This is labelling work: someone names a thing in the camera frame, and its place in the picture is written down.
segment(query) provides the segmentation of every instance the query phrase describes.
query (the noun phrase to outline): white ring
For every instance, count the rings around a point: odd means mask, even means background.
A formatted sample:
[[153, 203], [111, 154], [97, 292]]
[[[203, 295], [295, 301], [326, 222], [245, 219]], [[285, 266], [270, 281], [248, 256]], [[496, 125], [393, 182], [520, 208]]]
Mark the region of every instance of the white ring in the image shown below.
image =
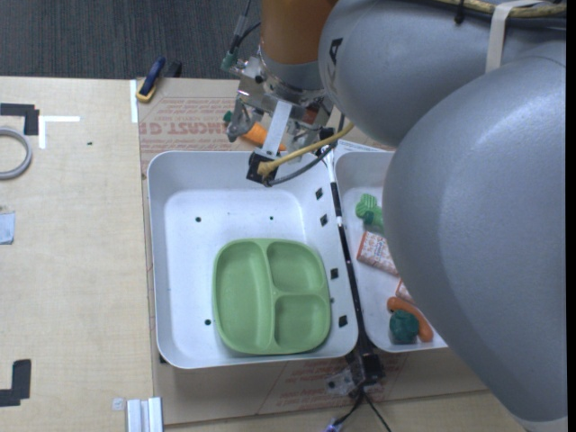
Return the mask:
[[10, 128], [0, 128], [0, 136], [8, 136], [10, 138], [14, 138], [15, 140], [19, 140], [26, 149], [26, 157], [24, 157], [24, 161], [19, 166], [10, 171], [0, 171], [0, 181], [3, 181], [5, 179], [13, 179], [26, 171], [26, 168], [28, 168], [30, 162], [32, 161], [32, 147], [28, 139], [16, 130], [11, 130]]

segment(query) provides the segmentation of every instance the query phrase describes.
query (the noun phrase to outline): toy carrot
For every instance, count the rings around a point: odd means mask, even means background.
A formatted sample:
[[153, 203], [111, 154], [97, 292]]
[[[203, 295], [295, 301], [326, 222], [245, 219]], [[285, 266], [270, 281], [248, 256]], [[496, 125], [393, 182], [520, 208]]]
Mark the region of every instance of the toy carrot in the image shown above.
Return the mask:
[[[242, 137], [246, 138], [247, 140], [251, 140], [255, 144], [262, 146], [264, 144], [264, 141], [266, 140], [267, 134], [268, 130], [264, 128], [260, 123], [255, 121], [250, 131], [246, 134], [243, 134]], [[286, 146], [284, 144], [280, 144], [278, 150], [281, 151], [286, 150]]]
[[418, 337], [422, 342], [430, 342], [434, 338], [434, 330], [430, 327], [428, 321], [415, 306], [403, 299], [392, 296], [386, 302], [389, 311], [406, 311], [414, 315], [418, 319]]

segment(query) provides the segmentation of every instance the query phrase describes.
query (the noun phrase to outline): orange toy sausage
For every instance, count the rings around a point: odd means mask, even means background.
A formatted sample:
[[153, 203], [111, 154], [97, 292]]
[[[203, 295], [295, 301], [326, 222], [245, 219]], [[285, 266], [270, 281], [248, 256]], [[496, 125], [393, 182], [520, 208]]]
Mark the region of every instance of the orange toy sausage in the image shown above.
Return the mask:
[[422, 315], [415, 306], [410, 304], [409, 302], [404, 301], [403, 299], [397, 298], [396, 296], [392, 296], [386, 302], [386, 306], [388, 307], [389, 311], [406, 311], [410, 312], [414, 317], [418, 319], [418, 337], [422, 342], [430, 342], [434, 338], [434, 330], [430, 327], [428, 321]]
[[[251, 140], [255, 144], [263, 145], [264, 141], [266, 140], [266, 135], [268, 134], [268, 130], [264, 128], [260, 123], [257, 121], [254, 122], [250, 131], [246, 134], [242, 135], [242, 138], [246, 138], [247, 140]], [[280, 144], [278, 150], [283, 151], [286, 150], [286, 146], [284, 144]]]

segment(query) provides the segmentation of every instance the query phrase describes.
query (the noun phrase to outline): wooden table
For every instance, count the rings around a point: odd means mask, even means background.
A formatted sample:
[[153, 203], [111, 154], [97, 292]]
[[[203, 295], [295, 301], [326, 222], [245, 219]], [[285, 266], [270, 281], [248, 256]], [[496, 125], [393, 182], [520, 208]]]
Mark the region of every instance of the wooden table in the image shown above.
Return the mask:
[[[122, 399], [154, 395], [139, 127], [131, 82], [5, 77], [0, 103], [34, 104], [45, 148], [20, 177], [0, 181], [15, 213], [0, 246], [0, 390], [30, 359], [31, 397], [0, 408], [0, 431], [123, 431]], [[18, 118], [0, 126], [22, 129]], [[0, 171], [17, 160], [0, 138]], [[521, 431], [487, 391], [377, 405], [393, 431]], [[320, 431], [348, 408], [229, 418], [184, 431]], [[384, 430], [367, 405], [346, 430]]]

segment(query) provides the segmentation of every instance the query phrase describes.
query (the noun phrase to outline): green plate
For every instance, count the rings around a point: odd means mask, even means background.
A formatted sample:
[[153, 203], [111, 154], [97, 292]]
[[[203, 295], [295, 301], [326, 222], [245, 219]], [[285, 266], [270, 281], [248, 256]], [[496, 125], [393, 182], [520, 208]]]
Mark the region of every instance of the green plate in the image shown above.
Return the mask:
[[212, 306], [224, 343], [246, 354], [307, 352], [330, 330], [324, 265], [295, 241], [250, 238], [225, 245], [214, 262]]

